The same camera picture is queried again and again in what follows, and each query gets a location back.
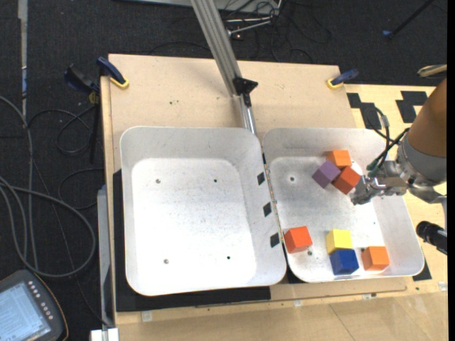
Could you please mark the blue cube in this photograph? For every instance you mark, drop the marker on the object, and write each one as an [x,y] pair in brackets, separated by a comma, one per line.
[343,262]

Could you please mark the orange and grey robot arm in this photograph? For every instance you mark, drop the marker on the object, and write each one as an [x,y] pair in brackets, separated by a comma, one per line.
[428,130]

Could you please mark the pale wood board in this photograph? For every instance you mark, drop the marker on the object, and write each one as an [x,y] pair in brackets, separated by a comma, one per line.
[185,98]

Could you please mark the thin black and white rod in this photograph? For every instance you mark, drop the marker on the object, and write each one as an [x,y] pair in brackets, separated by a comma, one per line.
[273,199]

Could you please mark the orange cube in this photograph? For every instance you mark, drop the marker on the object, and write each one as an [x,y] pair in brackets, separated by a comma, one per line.
[339,157]
[346,180]
[298,239]
[375,258]

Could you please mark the white plastic tray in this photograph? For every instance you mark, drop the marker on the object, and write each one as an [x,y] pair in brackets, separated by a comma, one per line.
[320,211]
[193,222]

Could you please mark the black cylinder on white bracket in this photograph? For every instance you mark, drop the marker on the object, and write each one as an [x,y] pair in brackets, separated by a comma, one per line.
[430,232]

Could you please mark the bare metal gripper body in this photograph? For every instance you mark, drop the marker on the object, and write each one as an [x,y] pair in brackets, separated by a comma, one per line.
[394,185]

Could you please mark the yellow cube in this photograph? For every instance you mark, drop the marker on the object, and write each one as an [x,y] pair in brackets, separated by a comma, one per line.
[338,240]

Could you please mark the purple cube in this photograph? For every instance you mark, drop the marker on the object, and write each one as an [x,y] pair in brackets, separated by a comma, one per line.
[325,174]

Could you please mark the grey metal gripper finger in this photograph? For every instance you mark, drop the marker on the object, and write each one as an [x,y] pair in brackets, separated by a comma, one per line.
[369,181]
[359,195]

